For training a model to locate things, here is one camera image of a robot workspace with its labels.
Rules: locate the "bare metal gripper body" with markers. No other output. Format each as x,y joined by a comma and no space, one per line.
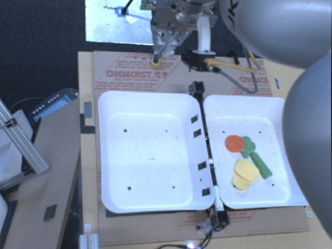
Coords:
168,17

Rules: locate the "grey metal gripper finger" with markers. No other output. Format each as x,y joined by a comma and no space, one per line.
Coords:
157,39
174,41

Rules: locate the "small yellow and blue object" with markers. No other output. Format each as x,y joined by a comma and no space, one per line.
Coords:
155,61

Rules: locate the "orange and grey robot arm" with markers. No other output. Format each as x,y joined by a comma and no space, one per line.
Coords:
275,19

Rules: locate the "brown cardboard board red print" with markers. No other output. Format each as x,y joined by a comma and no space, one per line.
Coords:
135,74

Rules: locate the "thin black and white rod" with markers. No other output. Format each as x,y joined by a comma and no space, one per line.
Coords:
207,141

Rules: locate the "orange round disc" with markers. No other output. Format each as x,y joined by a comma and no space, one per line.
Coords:
234,143

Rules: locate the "white plastic tray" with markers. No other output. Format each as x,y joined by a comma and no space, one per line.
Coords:
241,198
150,159

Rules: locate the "yellow round chip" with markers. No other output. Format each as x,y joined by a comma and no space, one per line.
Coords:
240,183
247,170

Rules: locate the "green broccoli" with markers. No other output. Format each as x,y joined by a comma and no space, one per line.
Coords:
259,163

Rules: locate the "black cylinder on white bracket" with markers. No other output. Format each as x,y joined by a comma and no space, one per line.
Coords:
198,60

